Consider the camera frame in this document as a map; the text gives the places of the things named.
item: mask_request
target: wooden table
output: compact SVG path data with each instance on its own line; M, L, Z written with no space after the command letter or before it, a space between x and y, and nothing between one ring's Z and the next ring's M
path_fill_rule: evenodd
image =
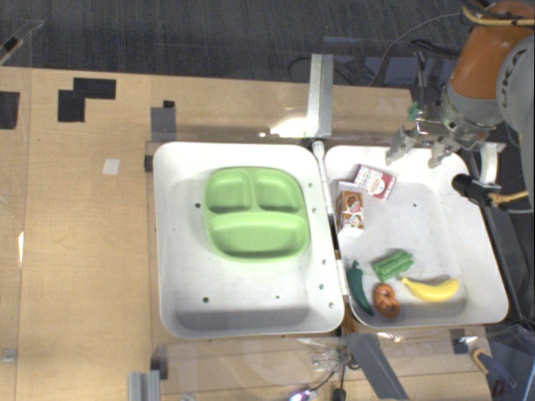
M58 91L72 89L74 77L116 79L116 99L88 99L85 123L59 123ZM181 132L229 129L249 135L262 132L288 109L306 108L308 86L1 68L0 90L21 94L25 121L30 121L31 112L29 126L19 120L16 130L0 131L0 174L11 174L10 180L20 186L20 195L11 199L20 222L0 226L2 234L9 231L2 237L7 258L0 256L0 349L18 348L16 363L0 363L0 398L126 399L128 374L146 372L153 350L143 165L150 108L161 107L163 100L175 101ZM363 140L375 143L385 140L405 119L409 104L404 90L335 87L334 133L361 133ZM103 174L107 159L120 160L117 175ZM13 237L22 231L21 272L13 260L18 253ZM472 331L483 335L480 328ZM218 360L229 364L230 373L238 373L247 355L222 353ZM289 361L297 354L281 355ZM473 369L466 355L459 363L460 356L455 357L440 352L423 363L401 358L395 369L406 371L401 382L418 400L489 399L483 374ZM280 359L265 360L273 361L277 373ZM189 361L198 376L206 373L201 362ZM450 365L429 368L429 363ZM426 373L426 368L445 372ZM241 372L247 373L247 367ZM362 373L352 373L345 384L348 399L375 399ZM261 384L262 379L252 381ZM200 388L197 397L284 399L303 383L286 388ZM166 385L169 395L162 399L180 399L171 393L172 385ZM320 399L329 399L332 387L326 385Z

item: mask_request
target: dark floor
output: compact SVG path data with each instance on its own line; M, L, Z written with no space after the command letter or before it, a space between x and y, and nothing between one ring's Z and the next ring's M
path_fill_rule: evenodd
M273 81L307 82L307 57L332 53L335 83L367 85L394 40L429 19L460 12L460 1L0 0L0 40L26 20L42 20L10 64ZM414 83L412 39L460 49L468 31L459 16L418 28L391 48L375 85ZM440 84L455 58L427 56L431 78ZM504 185L522 186L521 172L510 164L518 162L514 147L503 159ZM532 263L533 216L512 220Z

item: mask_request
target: wooden surface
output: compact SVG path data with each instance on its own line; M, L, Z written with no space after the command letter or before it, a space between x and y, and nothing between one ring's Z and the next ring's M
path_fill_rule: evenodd
M83 124L58 123L58 90L72 89L77 76L116 79L117 97L87 100ZM176 101L181 135L245 133L244 138L252 138L281 114L306 108L308 86L51 70L32 70L27 77L19 85L31 93L32 121L16 400L126 399L128 374L146 372L152 352L143 167L145 143L150 140L150 107L161 107L164 99ZM334 131L389 137L405 119L409 103L408 93L402 90L336 87ZM106 159L120 160L118 175L103 175ZM247 347L245 341L236 343ZM195 345L177 346L180 354L186 354ZM222 355L227 358L221 363L222 376L247 371L241 364L248 354L237 351L231 362ZM466 399L467 391L474 394L473 399L488 399L484 376L463 357L464 373L451 368L449 374L425 376L417 371L420 365L414 368L419 375L405 375L403 384L419 401ZM189 365L206 376L208 366L189 359ZM434 364L445 362L441 355L431 359ZM271 361L270 373L284 381L280 361L262 361ZM309 358L303 361L309 364ZM395 366L413 369L406 361L397 358ZM433 373L442 369L433 368ZM8 373L3 370L0 384L14 388L13 367ZM206 378L221 382L217 373ZM362 377L349 376L347 384L349 399L375 399ZM209 387L197 388L199 400L277 399L295 389L268 385L240 392ZM178 401L178 390L164 399ZM0 398L11 401L12 392L7 398L0 392Z

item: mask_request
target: white tray containing food items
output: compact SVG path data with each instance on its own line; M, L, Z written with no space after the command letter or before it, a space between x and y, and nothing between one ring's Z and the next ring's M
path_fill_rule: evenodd
M355 316L374 328L500 322L508 300L481 211L451 187L466 165L383 147L325 156Z

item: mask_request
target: green vegetable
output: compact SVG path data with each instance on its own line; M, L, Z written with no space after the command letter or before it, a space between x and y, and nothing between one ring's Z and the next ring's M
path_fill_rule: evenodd
M397 251L394 254L376 261L372 264L375 274L381 280L381 282L391 279L396 275L409 270L414 264L411 260L412 254L407 251Z
M355 299L357 304L362 307L362 309L368 313L368 315L374 316L374 311L371 309L371 306L368 303L368 299L364 294L364 289L362 287L362 271L359 269L359 263L353 261L353 267L351 267L347 273L349 290L351 291L351 297Z

